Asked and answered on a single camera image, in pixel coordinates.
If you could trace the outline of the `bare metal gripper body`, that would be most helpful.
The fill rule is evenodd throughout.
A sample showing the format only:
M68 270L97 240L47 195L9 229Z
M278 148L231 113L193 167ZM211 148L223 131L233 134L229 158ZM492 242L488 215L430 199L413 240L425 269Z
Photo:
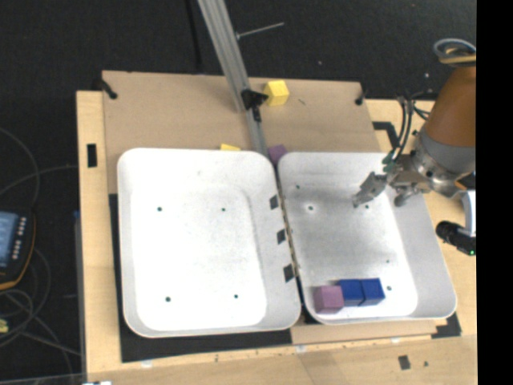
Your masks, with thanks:
M397 198L410 198L429 192L452 198L459 193L475 191L474 173L447 171L419 150L393 158L385 166L385 173L388 185L397 193Z

